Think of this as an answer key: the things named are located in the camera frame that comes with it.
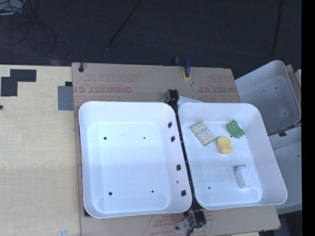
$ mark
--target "patterned packet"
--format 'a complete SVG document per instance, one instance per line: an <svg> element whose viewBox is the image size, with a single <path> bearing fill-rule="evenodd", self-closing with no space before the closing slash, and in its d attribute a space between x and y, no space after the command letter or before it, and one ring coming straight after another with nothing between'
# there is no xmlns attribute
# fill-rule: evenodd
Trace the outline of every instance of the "patterned packet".
<svg viewBox="0 0 315 236"><path fill-rule="evenodd" d="M192 126L191 130L203 146L208 145L216 139L213 133L203 121Z"/></svg>

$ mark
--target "dark floor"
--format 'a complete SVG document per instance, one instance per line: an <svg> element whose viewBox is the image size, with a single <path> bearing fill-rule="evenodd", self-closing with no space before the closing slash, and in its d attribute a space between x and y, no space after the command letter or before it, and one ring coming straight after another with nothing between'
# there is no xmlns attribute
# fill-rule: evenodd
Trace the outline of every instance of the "dark floor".
<svg viewBox="0 0 315 236"><path fill-rule="evenodd" d="M301 68L302 0L283 0L281 10L282 0L143 0L106 51L138 1L0 2L0 63L170 65L178 56L179 65L188 57L232 68L235 79L275 59Z"/></svg>

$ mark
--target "white plastic tray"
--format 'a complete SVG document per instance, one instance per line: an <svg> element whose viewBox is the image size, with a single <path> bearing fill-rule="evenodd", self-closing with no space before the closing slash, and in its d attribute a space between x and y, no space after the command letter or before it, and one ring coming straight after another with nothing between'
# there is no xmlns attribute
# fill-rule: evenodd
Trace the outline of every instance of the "white plastic tray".
<svg viewBox="0 0 315 236"><path fill-rule="evenodd" d="M83 195L96 218L182 212L192 196L175 112L160 102L79 110Z"/></svg>
<svg viewBox="0 0 315 236"><path fill-rule="evenodd" d="M302 210L302 129L295 127L284 133L269 136L288 197L277 205L278 214Z"/></svg>
<svg viewBox="0 0 315 236"><path fill-rule="evenodd" d="M282 61L269 62L238 78L235 84L241 101L259 109L268 135L300 120L301 109Z"/></svg>
<svg viewBox="0 0 315 236"><path fill-rule="evenodd" d="M185 149L198 203L206 209L276 205L287 191L259 110L247 103L184 103L178 110ZM241 138L230 137L226 125L236 120ZM214 136L227 136L233 151L223 154L214 141L203 146L191 127L203 121ZM246 165L254 181L240 188L235 170Z"/></svg>

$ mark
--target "yellow object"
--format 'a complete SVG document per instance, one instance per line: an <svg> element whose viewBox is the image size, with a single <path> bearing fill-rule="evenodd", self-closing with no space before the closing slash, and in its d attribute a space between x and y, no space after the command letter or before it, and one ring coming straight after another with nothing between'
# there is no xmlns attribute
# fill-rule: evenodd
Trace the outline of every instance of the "yellow object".
<svg viewBox="0 0 315 236"><path fill-rule="evenodd" d="M189 73L189 77L186 77L185 70L183 70L183 78L186 81L190 80L191 79L191 73Z"/></svg>
<svg viewBox="0 0 315 236"><path fill-rule="evenodd" d="M230 154L232 152L231 140L226 136L218 137L218 147L221 149L223 154Z"/></svg>

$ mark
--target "green toy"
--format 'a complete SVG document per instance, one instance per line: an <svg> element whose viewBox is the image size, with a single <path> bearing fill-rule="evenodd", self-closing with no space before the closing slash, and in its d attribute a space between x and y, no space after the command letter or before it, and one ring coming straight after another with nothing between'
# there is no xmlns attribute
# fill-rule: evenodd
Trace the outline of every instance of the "green toy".
<svg viewBox="0 0 315 236"><path fill-rule="evenodd" d="M240 138L241 136L245 135L245 131L240 128L236 120L231 121L227 124L227 129L230 134L236 138Z"/></svg>

